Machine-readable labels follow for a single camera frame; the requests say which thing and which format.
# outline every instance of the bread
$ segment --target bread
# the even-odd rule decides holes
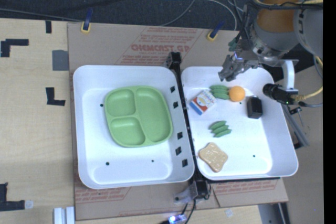
[[[216,173],[222,170],[228,159],[227,154],[213,142],[208,143],[205,148],[201,149],[198,152],[198,156]]]

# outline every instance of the green divided plate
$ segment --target green divided plate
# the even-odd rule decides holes
[[[104,107],[111,136],[121,146],[155,145],[173,133],[166,100],[153,87],[132,86],[110,91]]]

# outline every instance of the yellow clip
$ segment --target yellow clip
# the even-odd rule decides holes
[[[91,30],[91,24],[89,24],[89,27],[87,30],[84,29],[84,23],[85,22],[82,22],[82,26],[80,27],[80,31],[83,33],[83,34],[88,34]]]
[[[214,37],[211,37],[210,35],[211,35],[212,32],[213,31],[210,31],[209,34],[206,36],[206,39],[211,41],[211,42],[214,41],[216,39],[216,37],[218,36],[218,34],[216,34]]]

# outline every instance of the blue clip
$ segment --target blue clip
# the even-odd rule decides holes
[[[218,31],[222,28],[222,26],[224,25],[224,20],[222,20],[221,22],[219,22],[219,24],[216,26],[216,28],[212,31],[209,32],[209,34],[206,36],[206,38],[209,40],[209,41],[214,41],[215,38],[217,37],[218,35]]]
[[[87,13],[86,13],[86,18],[85,21],[82,23],[82,26],[80,28],[81,32],[84,34],[87,34],[90,32],[91,29],[91,18],[92,18],[92,13],[93,13],[93,8],[89,8]]]

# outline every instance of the wooden surface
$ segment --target wooden surface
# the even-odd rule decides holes
[[[53,71],[52,51],[68,50],[67,23],[0,19],[0,40],[29,39],[0,58],[0,184],[8,201],[32,200],[32,209],[0,212],[0,223],[52,223],[53,209],[74,205],[69,72]],[[47,105],[46,87],[65,106]],[[76,221],[160,223],[169,215]],[[189,223],[261,223],[258,206],[198,210]]]

